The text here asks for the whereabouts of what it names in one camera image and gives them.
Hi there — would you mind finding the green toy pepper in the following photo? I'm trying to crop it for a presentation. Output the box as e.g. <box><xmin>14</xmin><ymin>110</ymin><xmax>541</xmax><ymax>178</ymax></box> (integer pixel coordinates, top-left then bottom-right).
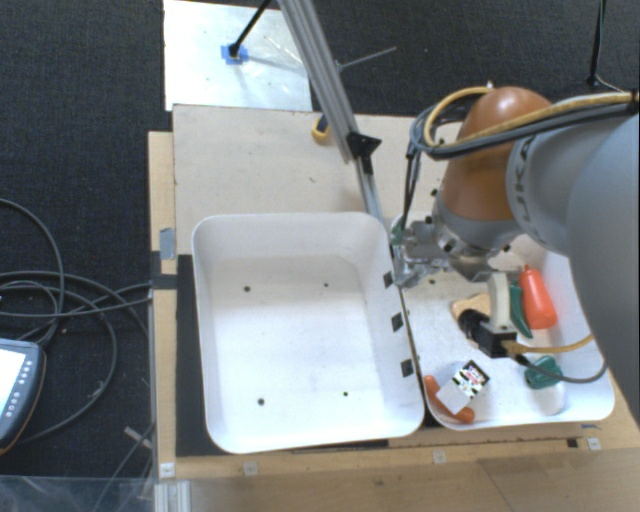
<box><xmin>508</xmin><ymin>281</ymin><xmax>535</xmax><ymax>340</ymax></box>

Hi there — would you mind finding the orange toy carrot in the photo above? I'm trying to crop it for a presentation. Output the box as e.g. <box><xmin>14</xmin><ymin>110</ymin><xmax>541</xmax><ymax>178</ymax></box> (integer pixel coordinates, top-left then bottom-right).
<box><xmin>517</xmin><ymin>266</ymin><xmax>559</xmax><ymax>331</ymax></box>

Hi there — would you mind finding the tan toy bread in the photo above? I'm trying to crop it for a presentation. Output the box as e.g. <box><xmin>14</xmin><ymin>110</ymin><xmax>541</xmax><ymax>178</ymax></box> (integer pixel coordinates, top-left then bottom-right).
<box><xmin>450</xmin><ymin>293</ymin><xmax>492</xmax><ymax>324</ymax></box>

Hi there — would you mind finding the white carton with printed end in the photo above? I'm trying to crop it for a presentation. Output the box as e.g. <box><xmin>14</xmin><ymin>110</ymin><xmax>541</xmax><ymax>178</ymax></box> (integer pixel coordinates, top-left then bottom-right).
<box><xmin>435</xmin><ymin>359</ymin><xmax>492</xmax><ymax>417</ymax></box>

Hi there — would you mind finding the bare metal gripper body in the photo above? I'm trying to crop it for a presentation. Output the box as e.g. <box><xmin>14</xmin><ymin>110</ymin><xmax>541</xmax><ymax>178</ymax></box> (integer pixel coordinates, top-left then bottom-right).
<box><xmin>392</xmin><ymin>217</ymin><xmax>521</xmax><ymax>290</ymax></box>

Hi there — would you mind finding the pale wood board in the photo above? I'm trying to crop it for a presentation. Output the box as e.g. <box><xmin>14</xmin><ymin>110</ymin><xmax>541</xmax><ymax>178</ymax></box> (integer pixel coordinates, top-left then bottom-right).
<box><xmin>172</xmin><ymin>103</ymin><xmax>624</xmax><ymax>459</ymax></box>

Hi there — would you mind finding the orange toy sausage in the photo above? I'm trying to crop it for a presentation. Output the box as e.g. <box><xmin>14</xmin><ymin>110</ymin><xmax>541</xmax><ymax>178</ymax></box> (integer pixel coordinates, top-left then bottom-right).
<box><xmin>423</xmin><ymin>374</ymin><xmax>476</xmax><ymax>426</ymax></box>

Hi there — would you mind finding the white plastic tray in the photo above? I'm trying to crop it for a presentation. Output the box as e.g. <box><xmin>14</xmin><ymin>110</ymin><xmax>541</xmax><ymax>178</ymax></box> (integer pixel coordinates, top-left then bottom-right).
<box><xmin>191</xmin><ymin>211</ymin><xmax>427</xmax><ymax>455</ymax></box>
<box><xmin>389</xmin><ymin>215</ymin><xmax>617</xmax><ymax>432</ymax></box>

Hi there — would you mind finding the white bottle with green cap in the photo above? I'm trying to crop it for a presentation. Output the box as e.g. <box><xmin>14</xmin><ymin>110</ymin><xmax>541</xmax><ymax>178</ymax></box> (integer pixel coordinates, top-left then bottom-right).
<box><xmin>523</xmin><ymin>355</ymin><xmax>570</xmax><ymax>417</ymax></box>

